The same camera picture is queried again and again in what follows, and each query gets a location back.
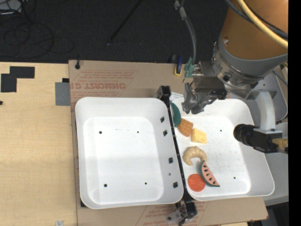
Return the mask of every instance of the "orange toy food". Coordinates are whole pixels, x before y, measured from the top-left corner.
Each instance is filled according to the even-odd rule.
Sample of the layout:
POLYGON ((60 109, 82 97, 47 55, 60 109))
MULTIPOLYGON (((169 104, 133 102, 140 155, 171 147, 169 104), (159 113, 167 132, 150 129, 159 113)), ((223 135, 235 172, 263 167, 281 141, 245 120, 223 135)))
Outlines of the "orange toy food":
POLYGON ((188 186, 191 188, 192 191, 202 191, 205 187, 205 184, 205 181, 199 174, 191 174, 188 178, 188 186))
POLYGON ((186 137, 189 137, 191 135, 193 128, 193 123, 181 118, 181 123, 178 124, 179 131, 186 137))

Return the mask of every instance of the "wooden surface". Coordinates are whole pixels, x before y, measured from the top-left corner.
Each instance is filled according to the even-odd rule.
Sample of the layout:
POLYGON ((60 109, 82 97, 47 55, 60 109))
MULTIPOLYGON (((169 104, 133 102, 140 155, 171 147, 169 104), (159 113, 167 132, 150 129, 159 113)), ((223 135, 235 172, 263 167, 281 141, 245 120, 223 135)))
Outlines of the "wooden surface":
POLYGON ((55 82, 67 64, 34 66, 34 79, 17 79, 17 92, 0 93, 0 225, 77 225, 71 113, 55 105, 55 82))

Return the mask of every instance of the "teal connector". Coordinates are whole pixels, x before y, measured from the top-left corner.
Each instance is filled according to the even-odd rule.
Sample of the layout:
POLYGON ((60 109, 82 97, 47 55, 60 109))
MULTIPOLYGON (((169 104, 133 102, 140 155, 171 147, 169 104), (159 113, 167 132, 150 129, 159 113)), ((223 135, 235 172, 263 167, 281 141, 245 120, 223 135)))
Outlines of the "teal connector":
POLYGON ((192 58, 190 57, 187 64, 184 67, 185 77, 187 78, 191 78, 193 76, 193 70, 195 65, 192 65, 191 62, 192 62, 192 58))

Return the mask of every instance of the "black floor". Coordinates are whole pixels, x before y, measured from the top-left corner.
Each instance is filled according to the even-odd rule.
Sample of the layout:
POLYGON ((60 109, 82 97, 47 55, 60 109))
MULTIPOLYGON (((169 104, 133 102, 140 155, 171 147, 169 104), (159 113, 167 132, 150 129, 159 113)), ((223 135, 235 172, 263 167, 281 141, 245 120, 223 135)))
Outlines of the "black floor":
MULTIPOLYGON (((21 13, 0 15, 0 60, 65 63, 84 60, 166 63, 192 56, 189 31, 174 0, 25 0, 21 13)), ((197 60, 211 60, 227 13, 223 0, 186 0, 197 37, 197 60)))

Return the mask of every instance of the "cardboard sheet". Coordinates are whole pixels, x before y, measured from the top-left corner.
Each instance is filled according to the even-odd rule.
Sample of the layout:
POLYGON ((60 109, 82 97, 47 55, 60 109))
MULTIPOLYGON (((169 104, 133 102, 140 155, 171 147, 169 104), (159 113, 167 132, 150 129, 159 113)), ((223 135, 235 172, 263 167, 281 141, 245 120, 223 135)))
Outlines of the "cardboard sheet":
MULTIPOLYGON (((73 131, 77 216, 79 226, 171 226, 166 216, 176 207, 150 205, 93 210, 82 207, 79 195, 79 166, 74 107, 83 97, 154 97, 161 85, 183 94, 184 83, 191 82, 174 76, 173 64, 151 64, 131 62, 69 61, 71 116, 73 131)), ((187 226, 220 225, 237 222, 263 220, 268 217, 261 197, 237 198, 209 202, 196 202, 198 215, 187 226)))

